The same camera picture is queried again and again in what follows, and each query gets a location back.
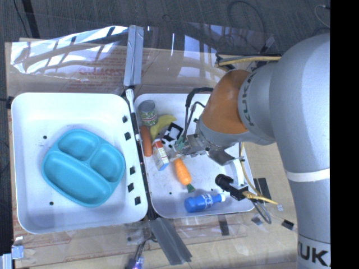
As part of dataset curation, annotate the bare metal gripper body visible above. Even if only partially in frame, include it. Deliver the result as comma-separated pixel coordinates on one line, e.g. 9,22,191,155
177,133,217,159

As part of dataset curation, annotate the black and white marker card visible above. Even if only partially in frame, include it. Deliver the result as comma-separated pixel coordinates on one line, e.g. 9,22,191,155
160,122,185,150

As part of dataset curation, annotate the orange carrot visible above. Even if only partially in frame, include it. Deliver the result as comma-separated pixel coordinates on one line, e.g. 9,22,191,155
173,157,196,194

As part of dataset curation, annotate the white plastic tray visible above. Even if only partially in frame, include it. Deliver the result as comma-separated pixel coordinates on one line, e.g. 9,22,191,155
11,92,149,235
134,93,257,220

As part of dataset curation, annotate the white and orange carton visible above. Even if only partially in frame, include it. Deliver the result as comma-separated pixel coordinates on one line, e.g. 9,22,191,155
151,138,171,171

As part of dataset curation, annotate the yellow banana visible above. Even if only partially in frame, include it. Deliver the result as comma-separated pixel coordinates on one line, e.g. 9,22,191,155
149,114,178,141

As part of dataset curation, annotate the orange sausage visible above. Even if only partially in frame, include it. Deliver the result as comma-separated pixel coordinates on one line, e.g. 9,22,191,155
139,125,153,157

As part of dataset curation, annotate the blue plastic bottle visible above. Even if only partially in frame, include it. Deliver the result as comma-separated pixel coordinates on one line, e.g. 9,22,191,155
183,192,227,214

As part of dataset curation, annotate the small green patterned can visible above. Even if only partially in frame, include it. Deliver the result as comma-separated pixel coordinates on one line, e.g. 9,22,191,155
137,99,159,127

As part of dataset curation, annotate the blue divided plate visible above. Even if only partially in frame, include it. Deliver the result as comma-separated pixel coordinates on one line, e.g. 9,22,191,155
41,128,126,208

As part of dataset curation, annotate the brown cardboard board red print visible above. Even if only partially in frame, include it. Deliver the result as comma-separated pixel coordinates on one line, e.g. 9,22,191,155
4,38,298,269

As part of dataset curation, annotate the black cylinder on white bracket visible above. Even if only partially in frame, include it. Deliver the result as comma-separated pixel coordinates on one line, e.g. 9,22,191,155
214,156,251,202

